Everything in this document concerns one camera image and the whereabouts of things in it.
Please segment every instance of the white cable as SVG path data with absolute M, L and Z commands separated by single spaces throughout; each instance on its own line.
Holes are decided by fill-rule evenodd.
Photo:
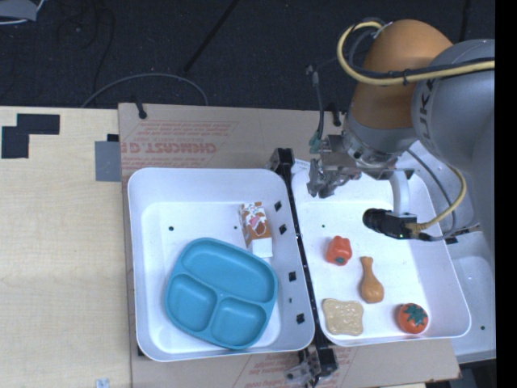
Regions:
M 46 1 L 47 0 L 40 0 L 40 4 L 38 4 L 38 7 L 36 8 L 36 13 L 38 13 L 40 11 L 41 7 L 43 7 L 43 5 Z M 21 24 L 21 23 L 26 23 L 27 21 L 28 21 L 27 19 L 9 20 L 6 22 L 0 22 L 0 26 L 6 26 L 6 25 L 11 25 L 11 24 Z

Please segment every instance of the white tray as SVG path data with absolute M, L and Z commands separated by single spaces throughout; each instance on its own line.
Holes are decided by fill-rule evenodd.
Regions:
M 267 328 L 256 344 L 230 350 L 188 335 L 167 317 L 166 284 L 183 248 L 215 238 L 246 248 L 238 208 L 262 201 L 273 238 L 279 288 Z M 284 181 L 263 169 L 144 168 L 128 182 L 137 341 L 155 361 L 297 351 L 310 344 L 314 321 Z
M 308 181 L 309 172 L 302 170 L 293 177 L 292 189 L 317 312 L 329 340 L 341 346 L 354 346 L 452 338 L 469 330 L 469 308 L 444 242 L 397 240 L 363 224 L 367 209 L 393 209 L 389 181 L 376 181 L 363 175 L 337 188 L 333 196 L 325 199 L 307 193 Z M 431 220 L 435 212 L 424 182 L 413 175 L 409 184 L 410 211 L 418 216 L 418 222 Z M 441 235 L 437 225 L 426 232 Z M 351 241 L 352 257 L 344 266 L 324 259 L 327 244 L 335 235 Z M 363 268 L 359 258 L 362 255 L 373 258 L 373 272 L 385 287 L 382 302 L 369 304 L 360 296 Z M 326 298 L 361 302 L 363 333 L 357 336 L 329 333 L 322 311 L 322 301 Z M 423 306 L 429 314 L 429 324 L 421 334 L 407 334 L 397 326 L 396 309 L 407 302 Z

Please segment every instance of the yellow cable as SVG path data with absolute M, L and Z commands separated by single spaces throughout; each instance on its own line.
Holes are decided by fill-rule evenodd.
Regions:
M 428 229 L 433 224 L 442 221 L 448 214 L 452 213 L 458 207 L 458 205 L 460 205 L 460 202 L 464 199 L 465 194 L 467 193 L 467 182 L 465 181 L 464 176 L 456 168 L 449 168 L 460 179 L 460 193 L 458 194 L 458 197 L 454 200 L 454 202 L 447 209 L 445 209 L 442 213 L 440 213 L 438 216 L 428 221 L 427 223 L 405 224 L 405 227 L 412 230 L 415 236 L 417 236 L 420 231 Z
M 380 29 L 383 27 L 383 25 L 376 21 L 369 21 L 369 22 L 363 22 L 359 23 L 355 26 L 350 26 L 339 38 L 338 41 L 338 61 L 341 67 L 352 76 L 355 80 L 367 83 L 370 85 L 377 85 L 377 86 L 390 86 L 390 85 L 401 85 L 408 82 L 417 82 L 421 80 L 426 79 L 433 79 L 433 78 L 443 78 L 446 76 L 454 76 L 457 74 L 467 74 L 470 72 L 478 72 L 480 70 L 491 70 L 495 68 L 495 61 L 480 61 L 478 63 L 473 63 L 470 65 L 462 65 L 457 66 L 455 68 L 449 69 L 449 70 L 440 70 L 435 72 L 426 72 L 421 74 L 412 74 L 407 77 L 400 77 L 400 78 L 370 78 L 368 76 L 364 76 L 355 70 L 353 70 L 347 63 L 347 60 L 343 56 L 343 47 L 345 44 L 345 40 L 347 39 L 348 35 L 352 32 L 352 30 L 358 30 L 363 27 L 375 27 L 377 29 Z

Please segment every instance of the ice cream bar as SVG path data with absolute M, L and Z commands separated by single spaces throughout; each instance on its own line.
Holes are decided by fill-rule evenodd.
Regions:
M 242 204 L 239 216 L 247 249 L 258 257 L 272 257 L 273 239 L 262 201 Z

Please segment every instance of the slice of bread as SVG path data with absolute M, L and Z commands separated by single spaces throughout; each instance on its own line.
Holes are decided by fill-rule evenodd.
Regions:
M 364 308 L 358 301 L 343 302 L 337 299 L 324 299 L 326 328 L 333 335 L 361 335 L 363 333 Z

